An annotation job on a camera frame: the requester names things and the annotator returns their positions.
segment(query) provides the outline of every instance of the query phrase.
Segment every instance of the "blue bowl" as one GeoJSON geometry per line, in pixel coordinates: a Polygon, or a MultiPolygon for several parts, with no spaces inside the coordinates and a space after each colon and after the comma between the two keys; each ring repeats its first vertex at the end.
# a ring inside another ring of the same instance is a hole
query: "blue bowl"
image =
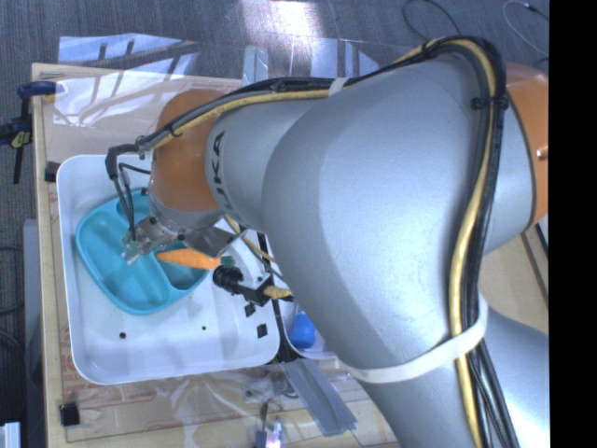
{"type": "MultiPolygon", "coordinates": [[[[148,198],[132,194],[135,220],[149,213],[148,198]]],[[[155,314],[196,288],[207,271],[156,259],[155,252],[129,264],[122,237],[129,224],[118,198],[97,207],[76,228],[76,248],[100,290],[119,309],[133,315],[155,314]]],[[[175,242],[168,249],[176,248],[175,242]]]]}

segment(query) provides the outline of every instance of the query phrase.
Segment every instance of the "orange carrot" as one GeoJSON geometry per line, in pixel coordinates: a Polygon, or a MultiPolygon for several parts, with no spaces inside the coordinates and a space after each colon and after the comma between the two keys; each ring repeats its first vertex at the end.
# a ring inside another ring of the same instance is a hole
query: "orange carrot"
{"type": "Polygon", "coordinates": [[[205,271],[215,269],[222,260],[222,258],[210,258],[201,252],[188,248],[157,252],[156,258],[164,262],[184,265],[193,269],[204,269],[205,271]]]}

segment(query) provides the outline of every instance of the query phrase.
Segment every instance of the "yellow cable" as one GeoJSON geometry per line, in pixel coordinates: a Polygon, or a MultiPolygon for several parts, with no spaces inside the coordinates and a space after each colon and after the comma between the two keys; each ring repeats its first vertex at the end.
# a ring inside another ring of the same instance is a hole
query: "yellow cable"
{"type": "MultiPolygon", "coordinates": [[[[241,228],[232,217],[230,217],[228,214],[225,214],[224,219],[226,220],[226,222],[228,222],[229,226],[232,228],[233,231],[235,231],[237,234],[241,233],[241,228]]],[[[253,241],[251,241],[248,237],[242,237],[241,239],[243,239],[243,242],[247,244],[249,247],[251,247],[255,252],[257,252],[262,258],[267,259],[270,262],[273,262],[274,264],[276,263],[276,259],[270,256],[270,254],[268,254],[267,252],[262,251],[255,244],[253,244],[253,241]]]]}
{"type": "Polygon", "coordinates": [[[270,299],[283,299],[284,297],[290,297],[292,295],[289,288],[278,286],[267,286],[263,289],[263,293],[270,299]]]}
{"type": "MultiPolygon", "coordinates": [[[[437,40],[432,40],[425,44],[427,48],[431,47],[437,40]]],[[[458,45],[460,47],[466,48],[473,52],[481,62],[481,66],[483,68],[483,72],[487,77],[487,84],[490,88],[490,97],[494,97],[493,88],[495,83],[495,76],[493,74],[493,69],[491,63],[485,56],[485,53],[476,43],[470,40],[450,40],[447,42],[448,45],[458,45]]],[[[423,53],[424,48],[418,47],[406,53],[399,59],[395,61],[395,63],[400,63],[401,61],[407,60],[408,58],[415,56],[417,54],[423,53]]],[[[463,224],[459,230],[458,238],[456,242],[456,246],[454,249],[454,253],[451,259],[451,270],[450,270],[450,285],[449,285],[449,317],[450,317],[450,331],[451,336],[454,337],[463,331],[463,323],[462,323],[462,310],[461,310],[461,302],[462,302],[462,281],[463,281],[463,274],[464,274],[464,267],[465,267],[465,260],[466,260],[466,252],[468,250],[468,245],[470,243],[470,238],[472,236],[472,232],[475,227],[475,221],[477,218],[477,214],[479,212],[481,198],[483,193],[483,188],[485,184],[485,177],[489,168],[489,156],[490,156],[490,149],[491,149],[491,139],[493,134],[492,129],[492,120],[493,120],[493,103],[490,105],[490,113],[488,118],[488,132],[487,132],[487,140],[485,144],[485,148],[483,150],[483,159],[481,162],[481,166],[479,168],[479,174],[477,177],[477,181],[475,183],[475,187],[473,189],[473,194],[471,199],[468,203],[468,206],[465,211],[465,215],[463,218],[463,224]]],[[[473,390],[473,382],[470,374],[470,369],[468,367],[468,363],[466,361],[466,355],[460,356],[455,360],[456,363],[456,370],[458,372],[458,381],[461,389],[461,396],[463,399],[463,404],[465,408],[466,414],[466,421],[468,423],[469,429],[471,431],[471,435],[475,442],[475,445],[478,448],[481,448],[483,443],[480,436],[479,431],[479,414],[477,413],[477,403],[475,402],[475,394],[473,390]]]]}
{"type": "Polygon", "coordinates": [[[247,96],[245,98],[239,98],[223,105],[216,106],[215,108],[199,115],[198,117],[186,122],[179,128],[174,130],[174,134],[168,134],[164,139],[159,141],[154,149],[161,147],[166,143],[169,143],[176,136],[182,135],[186,130],[194,128],[209,118],[218,116],[225,111],[240,108],[248,105],[257,105],[259,103],[270,103],[274,101],[292,101],[292,100],[308,100],[312,98],[326,98],[329,95],[329,90],[312,90],[312,91],[289,91],[286,93],[272,93],[272,94],[260,94],[256,96],[247,96]]]}

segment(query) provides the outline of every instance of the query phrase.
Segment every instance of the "white strap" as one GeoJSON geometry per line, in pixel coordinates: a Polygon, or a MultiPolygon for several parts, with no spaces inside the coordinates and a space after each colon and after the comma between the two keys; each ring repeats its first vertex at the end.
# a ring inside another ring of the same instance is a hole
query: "white strap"
{"type": "Polygon", "coordinates": [[[329,86],[329,93],[327,94],[327,96],[331,96],[332,94],[340,91],[344,86],[344,83],[346,83],[346,81],[348,81],[348,78],[337,77],[334,81],[332,81],[332,84],[329,86]]]}
{"type": "Polygon", "coordinates": [[[370,370],[342,365],[354,378],[368,384],[393,384],[425,375],[475,348],[485,335],[488,312],[487,301],[479,294],[479,317],[475,325],[402,365],[370,370]]]}

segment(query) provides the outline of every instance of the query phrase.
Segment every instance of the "white sink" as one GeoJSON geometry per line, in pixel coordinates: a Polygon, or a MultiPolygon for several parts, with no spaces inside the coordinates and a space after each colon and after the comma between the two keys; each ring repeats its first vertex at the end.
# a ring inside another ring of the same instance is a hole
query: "white sink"
{"type": "MultiPolygon", "coordinates": [[[[95,384],[112,385],[271,361],[280,345],[271,303],[256,306],[247,316],[244,298],[216,287],[211,273],[182,299],[151,315],[127,313],[100,290],[78,253],[75,236],[90,211],[116,197],[104,160],[102,155],[76,156],[57,174],[66,302],[73,361],[80,374],[95,384]]],[[[148,162],[134,155],[119,160],[148,168],[148,162]]],[[[147,175],[129,174],[133,188],[146,187],[147,175]]],[[[264,273],[254,256],[240,240],[229,254],[243,271],[243,282],[255,287],[264,273]]]]}

